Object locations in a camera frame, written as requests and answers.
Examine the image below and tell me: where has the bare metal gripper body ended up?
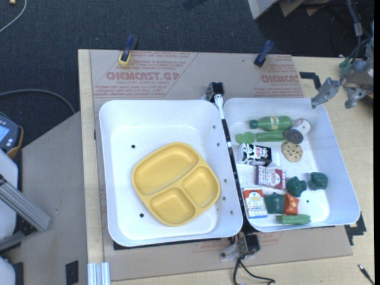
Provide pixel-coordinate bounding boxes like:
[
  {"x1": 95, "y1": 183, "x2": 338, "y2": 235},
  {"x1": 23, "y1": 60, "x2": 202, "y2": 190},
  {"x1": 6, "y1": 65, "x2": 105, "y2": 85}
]
[{"x1": 340, "y1": 42, "x2": 374, "y2": 95}]

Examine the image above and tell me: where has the white can red print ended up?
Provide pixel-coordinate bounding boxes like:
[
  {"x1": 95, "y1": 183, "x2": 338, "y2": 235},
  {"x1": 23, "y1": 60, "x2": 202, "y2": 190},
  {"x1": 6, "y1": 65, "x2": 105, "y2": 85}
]
[{"x1": 284, "y1": 118, "x2": 312, "y2": 145}]

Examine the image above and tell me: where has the green bottle yellow label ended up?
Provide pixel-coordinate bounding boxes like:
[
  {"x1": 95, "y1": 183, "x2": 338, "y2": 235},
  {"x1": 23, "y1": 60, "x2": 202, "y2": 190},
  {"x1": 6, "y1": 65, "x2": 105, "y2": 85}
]
[{"x1": 248, "y1": 115, "x2": 293, "y2": 132}]

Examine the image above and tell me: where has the white plastic tray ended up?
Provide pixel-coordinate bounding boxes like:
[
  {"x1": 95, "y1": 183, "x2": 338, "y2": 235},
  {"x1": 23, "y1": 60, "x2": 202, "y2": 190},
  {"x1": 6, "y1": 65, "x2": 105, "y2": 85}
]
[
  {"x1": 99, "y1": 99, "x2": 244, "y2": 247},
  {"x1": 222, "y1": 97, "x2": 362, "y2": 233}
]

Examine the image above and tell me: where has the beige chocolate chip biscuit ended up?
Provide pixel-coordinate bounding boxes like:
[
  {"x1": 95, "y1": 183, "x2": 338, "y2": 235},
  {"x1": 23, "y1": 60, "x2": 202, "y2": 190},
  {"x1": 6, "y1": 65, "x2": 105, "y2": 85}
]
[{"x1": 280, "y1": 140, "x2": 304, "y2": 163}]

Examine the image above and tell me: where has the dark green cucumber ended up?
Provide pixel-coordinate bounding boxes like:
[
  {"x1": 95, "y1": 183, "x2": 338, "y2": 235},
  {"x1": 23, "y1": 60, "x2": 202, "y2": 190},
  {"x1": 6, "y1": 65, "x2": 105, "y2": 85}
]
[{"x1": 255, "y1": 129, "x2": 287, "y2": 143}]

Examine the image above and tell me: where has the dark green broccoli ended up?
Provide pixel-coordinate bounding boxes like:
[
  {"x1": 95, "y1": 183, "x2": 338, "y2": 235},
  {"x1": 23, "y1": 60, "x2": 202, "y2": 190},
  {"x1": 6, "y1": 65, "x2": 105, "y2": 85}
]
[
  {"x1": 286, "y1": 176, "x2": 308, "y2": 198},
  {"x1": 308, "y1": 172, "x2": 329, "y2": 191}
]

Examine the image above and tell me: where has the light green leafy vegetable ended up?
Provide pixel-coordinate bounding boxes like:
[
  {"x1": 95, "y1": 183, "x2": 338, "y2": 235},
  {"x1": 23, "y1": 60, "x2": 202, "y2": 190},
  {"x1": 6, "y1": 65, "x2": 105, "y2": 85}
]
[{"x1": 235, "y1": 131, "x2": 257, "y2": 145}]

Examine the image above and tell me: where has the cow print milk carton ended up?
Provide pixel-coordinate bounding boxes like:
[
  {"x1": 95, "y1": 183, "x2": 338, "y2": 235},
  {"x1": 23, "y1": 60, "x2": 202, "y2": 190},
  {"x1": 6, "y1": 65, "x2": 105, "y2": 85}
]
[{"x1": 237, "y1": 142, "x2": 281, "y2": 167}]

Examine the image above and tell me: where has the red and white packet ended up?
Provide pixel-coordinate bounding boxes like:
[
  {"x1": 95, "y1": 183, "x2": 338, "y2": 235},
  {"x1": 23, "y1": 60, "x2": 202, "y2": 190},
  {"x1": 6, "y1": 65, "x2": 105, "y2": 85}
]
[{"x1": 255, "y1": 165, "x2": 287, "y2": 191}]

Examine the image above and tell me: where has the thin black and white rod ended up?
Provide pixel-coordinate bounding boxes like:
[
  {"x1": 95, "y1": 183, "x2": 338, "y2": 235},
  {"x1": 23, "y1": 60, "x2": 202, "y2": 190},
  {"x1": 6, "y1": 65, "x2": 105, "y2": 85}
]
[{"x1": 213, "y1": 93, "x2": 249, "y2": 235}]

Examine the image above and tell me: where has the red cube yellow star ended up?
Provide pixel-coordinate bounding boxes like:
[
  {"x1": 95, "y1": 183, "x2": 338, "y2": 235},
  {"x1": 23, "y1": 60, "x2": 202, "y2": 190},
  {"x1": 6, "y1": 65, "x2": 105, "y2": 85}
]
[{"x1": 283, "y1": 193, "x2": 300, "y2": 216}]

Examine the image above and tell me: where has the dark green bell pepper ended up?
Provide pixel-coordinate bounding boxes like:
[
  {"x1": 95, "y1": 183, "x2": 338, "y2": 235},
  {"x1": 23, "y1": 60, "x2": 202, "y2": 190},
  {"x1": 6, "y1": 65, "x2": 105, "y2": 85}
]
[{"x1": 264, "y1": 192, "x2": 286, "y2": 215}]

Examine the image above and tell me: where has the green pea pod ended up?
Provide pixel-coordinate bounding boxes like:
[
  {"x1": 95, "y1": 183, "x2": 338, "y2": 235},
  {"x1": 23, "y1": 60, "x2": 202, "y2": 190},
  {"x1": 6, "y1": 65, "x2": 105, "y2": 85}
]
[{"x1": 275, "y1": 214, "x2": 312, "y2": 226}]

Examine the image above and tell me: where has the orange and white carton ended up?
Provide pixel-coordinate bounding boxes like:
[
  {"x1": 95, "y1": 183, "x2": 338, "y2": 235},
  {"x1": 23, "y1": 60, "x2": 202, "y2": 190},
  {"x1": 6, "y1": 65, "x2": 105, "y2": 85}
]
[{"x1": 242, "y1": 186, "x2": 269, "y2": 220}]

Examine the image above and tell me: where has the brown cardboard board red print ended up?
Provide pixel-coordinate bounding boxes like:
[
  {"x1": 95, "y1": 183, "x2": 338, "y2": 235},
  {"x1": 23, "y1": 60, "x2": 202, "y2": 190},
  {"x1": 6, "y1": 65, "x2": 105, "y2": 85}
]
[{"x1": 88, "y1": 49, "x2": 354, "y2": 281}]

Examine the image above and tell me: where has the yellow divided plate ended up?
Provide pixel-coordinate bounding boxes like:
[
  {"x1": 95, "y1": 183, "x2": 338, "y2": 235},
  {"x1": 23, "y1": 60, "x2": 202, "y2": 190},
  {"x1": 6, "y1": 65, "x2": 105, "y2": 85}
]
[{"x1": 131, "y1": 141, "x2": 221, "y2": 227}]

